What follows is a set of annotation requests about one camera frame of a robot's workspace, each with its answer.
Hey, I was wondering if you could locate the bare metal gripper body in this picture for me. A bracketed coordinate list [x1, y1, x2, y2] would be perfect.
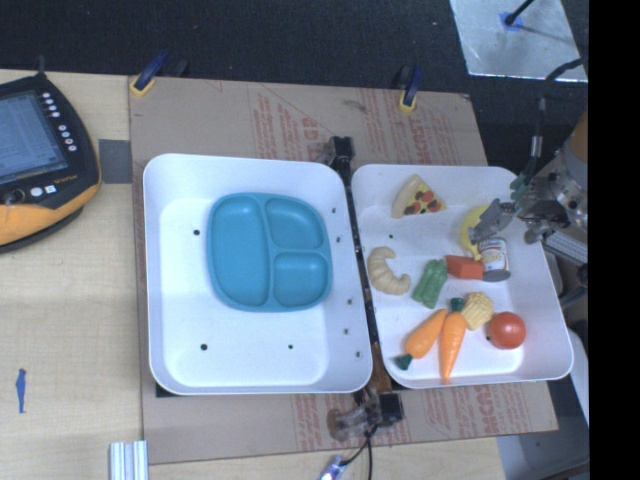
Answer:
[518, 170, 590, 230]

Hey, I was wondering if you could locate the yellow toy lemon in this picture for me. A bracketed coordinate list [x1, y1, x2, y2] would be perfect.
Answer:
[459, 204, 495, 261]

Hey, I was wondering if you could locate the small can red white label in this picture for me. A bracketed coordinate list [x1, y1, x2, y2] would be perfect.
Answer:
[476, 237, 512, 283]

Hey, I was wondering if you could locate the red orange toy block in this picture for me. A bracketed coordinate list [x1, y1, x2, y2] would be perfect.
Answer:
[444, 254, 486, 282]

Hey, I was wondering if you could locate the white plastic tray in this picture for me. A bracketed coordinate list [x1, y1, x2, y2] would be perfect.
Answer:
[142, 152, 374, 397]
[349, 163, 575, 391]

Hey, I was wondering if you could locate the toy pizza slice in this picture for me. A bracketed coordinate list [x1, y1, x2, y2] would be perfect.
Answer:
[390, 173, 448, 220]

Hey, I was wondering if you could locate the green toy asparagus bundle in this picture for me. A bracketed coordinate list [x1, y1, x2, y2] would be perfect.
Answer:
[411, 258, 449, 310]

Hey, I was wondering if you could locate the yellow toy corn piece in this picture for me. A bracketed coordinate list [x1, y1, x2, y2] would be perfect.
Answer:
[459, 291, 496, 332]

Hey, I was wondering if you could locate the red orange toy tomato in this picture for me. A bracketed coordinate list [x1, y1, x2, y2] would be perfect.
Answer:
[487, 311, 528, 351]

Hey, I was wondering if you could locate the cream toy croissant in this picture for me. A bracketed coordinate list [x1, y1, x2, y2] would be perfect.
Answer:
[366, 246, 413, 297]

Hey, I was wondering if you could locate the light orange toy carrot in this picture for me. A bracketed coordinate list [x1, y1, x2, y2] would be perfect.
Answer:
[394, 308, 449, 371]

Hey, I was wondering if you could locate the thin black rod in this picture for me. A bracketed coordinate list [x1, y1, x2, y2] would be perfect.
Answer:
[342, 165, 389, 394]

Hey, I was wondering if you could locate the blue divided plate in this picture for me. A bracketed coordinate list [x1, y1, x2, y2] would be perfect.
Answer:
[206, 192, 334, 313]

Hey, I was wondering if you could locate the brown cardboard board red print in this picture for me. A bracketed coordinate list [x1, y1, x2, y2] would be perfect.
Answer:
[127, 75, 560, 465]

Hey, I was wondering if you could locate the black block with thin wires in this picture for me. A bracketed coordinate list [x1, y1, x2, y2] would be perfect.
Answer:
[376, 392, 405, 425]
[330, 136, 357, 170]

